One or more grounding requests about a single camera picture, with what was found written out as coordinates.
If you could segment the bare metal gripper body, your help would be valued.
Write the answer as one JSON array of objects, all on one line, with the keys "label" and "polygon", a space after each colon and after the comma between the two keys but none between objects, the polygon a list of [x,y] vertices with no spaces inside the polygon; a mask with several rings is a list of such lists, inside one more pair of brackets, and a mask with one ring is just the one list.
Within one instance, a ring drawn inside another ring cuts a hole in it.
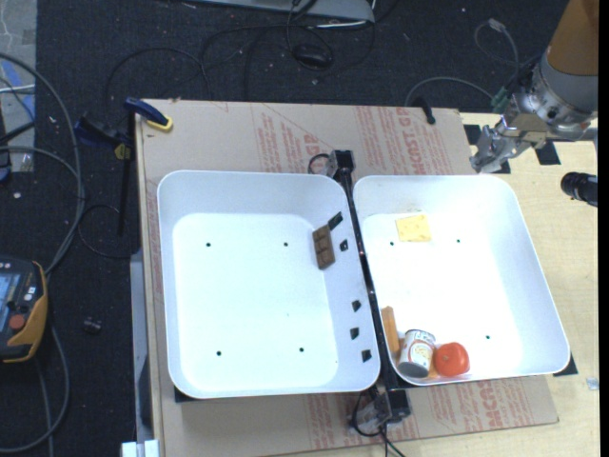
[{"label": "bare metal gripper body", "polygon": [[542,149],[550,133],[550,102],[552,97],[544,81],[532,81],[513,92],[497,124],[497,148]]}]

